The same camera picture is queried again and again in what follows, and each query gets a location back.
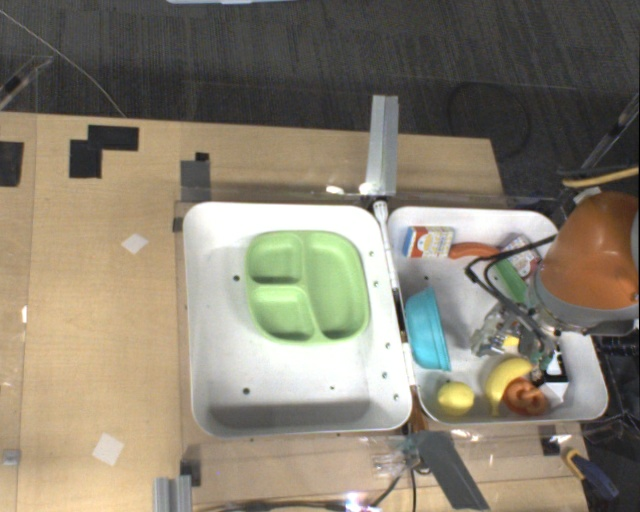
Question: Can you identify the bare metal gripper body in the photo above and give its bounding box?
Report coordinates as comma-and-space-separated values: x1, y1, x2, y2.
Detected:
488, 299, 561, 352

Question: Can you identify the white plastic tray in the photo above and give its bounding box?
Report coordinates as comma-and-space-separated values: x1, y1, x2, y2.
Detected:
386, 205, 610, 427
181, 200, 414, 439

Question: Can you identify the yellow banana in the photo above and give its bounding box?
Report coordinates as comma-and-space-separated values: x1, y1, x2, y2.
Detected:
484, 355, 534, 418

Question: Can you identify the blue bowl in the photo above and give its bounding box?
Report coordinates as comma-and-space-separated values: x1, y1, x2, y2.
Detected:
403, 285, 453, 373

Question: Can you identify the yellow lemon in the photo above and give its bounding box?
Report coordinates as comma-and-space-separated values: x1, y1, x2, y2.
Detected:
436, 380, 476, 418

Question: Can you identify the red and white packet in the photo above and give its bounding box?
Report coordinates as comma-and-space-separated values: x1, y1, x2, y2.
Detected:
499, 234, 543, 279

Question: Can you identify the orange sausage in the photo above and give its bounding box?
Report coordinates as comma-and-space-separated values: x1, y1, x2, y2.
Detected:
447, 241, 502, 262

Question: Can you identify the orange and white carton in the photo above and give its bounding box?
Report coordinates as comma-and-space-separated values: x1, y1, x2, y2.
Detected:
401, 225, 456, 260

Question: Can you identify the green divided plate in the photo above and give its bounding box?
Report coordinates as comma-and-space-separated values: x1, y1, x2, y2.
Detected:
244, 229, 372, 344

